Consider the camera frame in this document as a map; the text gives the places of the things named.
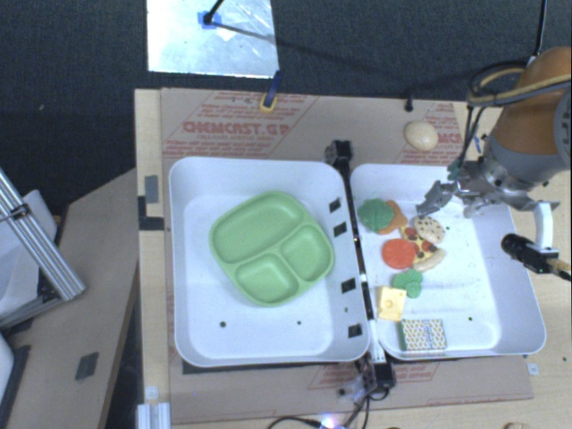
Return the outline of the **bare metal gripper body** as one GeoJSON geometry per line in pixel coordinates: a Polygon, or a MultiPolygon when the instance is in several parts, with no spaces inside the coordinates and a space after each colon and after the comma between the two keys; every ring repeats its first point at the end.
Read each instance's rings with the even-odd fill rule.
{"type": "Polygon", "coordinates": [[[518,211],[532,211],[537,202],[528,193],[533,183],[512,176],[496,160],[465,162],[457,177],[456,195],[462,199],[482,197],[488,206],[503,204],[518,211]]]}

